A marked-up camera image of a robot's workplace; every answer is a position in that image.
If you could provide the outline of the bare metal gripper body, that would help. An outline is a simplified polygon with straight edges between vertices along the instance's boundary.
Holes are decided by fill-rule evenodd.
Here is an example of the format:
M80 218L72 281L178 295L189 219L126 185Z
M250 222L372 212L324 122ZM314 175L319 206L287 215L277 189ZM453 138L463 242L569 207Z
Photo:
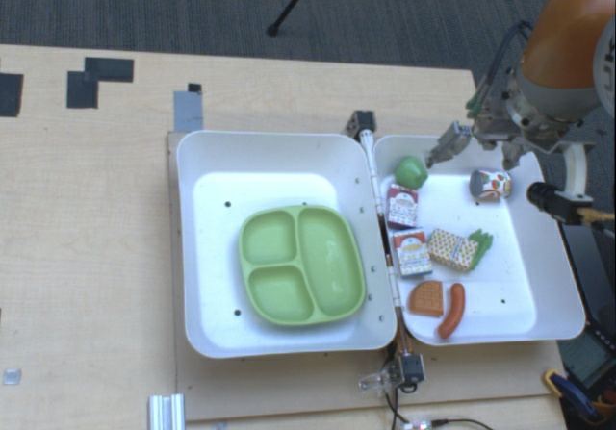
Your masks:
M577 121L556 114L545 102L558 102L533 84L510 81L505 94L483 105L475 119L473 132L482 142L502 141L527 149L553 150Z

